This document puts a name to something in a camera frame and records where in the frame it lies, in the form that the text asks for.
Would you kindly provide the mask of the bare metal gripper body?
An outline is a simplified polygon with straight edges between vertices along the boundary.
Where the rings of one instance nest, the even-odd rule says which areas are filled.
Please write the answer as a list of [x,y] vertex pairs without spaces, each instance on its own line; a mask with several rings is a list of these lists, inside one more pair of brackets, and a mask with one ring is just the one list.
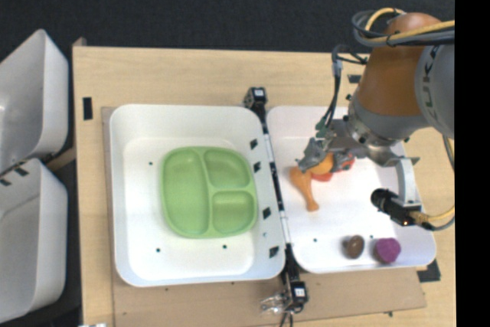
[[362,122],[350,118],[333,119],[327,127],[318,130],[316,139],[324,142],[327,156],[351,152],[354,159],[370,159],[379,166],[395,166],[406,158],[394,151],[398,141],[383,139]]

